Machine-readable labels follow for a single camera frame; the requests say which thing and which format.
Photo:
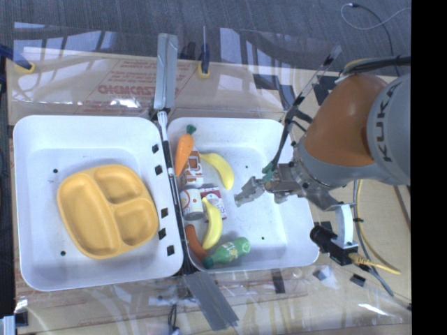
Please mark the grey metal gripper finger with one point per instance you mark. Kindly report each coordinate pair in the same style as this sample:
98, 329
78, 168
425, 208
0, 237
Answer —
252, 183
248, 197

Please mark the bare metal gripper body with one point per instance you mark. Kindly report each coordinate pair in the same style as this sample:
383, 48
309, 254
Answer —
284, 180

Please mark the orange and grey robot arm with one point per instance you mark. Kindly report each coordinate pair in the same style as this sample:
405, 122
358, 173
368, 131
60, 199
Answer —
349, 124

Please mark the red and white can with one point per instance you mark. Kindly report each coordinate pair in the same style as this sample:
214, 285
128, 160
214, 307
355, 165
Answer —
219, 201

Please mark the white plastic tray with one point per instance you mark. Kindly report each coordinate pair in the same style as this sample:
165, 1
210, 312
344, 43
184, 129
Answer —
87, 138
265, 222

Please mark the yellow banana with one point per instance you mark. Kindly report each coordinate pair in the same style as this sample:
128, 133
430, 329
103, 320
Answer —
222, 167
213, 225

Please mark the green bottle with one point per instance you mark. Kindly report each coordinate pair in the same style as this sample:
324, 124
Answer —
228, 251

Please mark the white and orange can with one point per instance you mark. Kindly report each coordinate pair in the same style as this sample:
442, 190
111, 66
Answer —
190, 204

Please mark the white and orange carton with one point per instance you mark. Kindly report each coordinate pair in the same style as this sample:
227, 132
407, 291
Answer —
192, 169

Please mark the brown sausage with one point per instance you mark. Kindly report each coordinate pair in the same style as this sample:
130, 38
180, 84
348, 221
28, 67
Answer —
194, 241

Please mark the orange carrot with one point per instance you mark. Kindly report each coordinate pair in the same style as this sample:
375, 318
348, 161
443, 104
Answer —
183, 148

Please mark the yellow divided plate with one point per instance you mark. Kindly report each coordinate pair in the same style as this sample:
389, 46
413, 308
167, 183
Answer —
104, 211

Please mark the brown cardboard board red print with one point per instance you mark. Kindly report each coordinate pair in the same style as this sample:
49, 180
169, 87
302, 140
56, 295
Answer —
104, 89

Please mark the black cylinder on white bracket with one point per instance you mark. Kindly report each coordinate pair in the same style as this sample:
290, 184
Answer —
331, 243

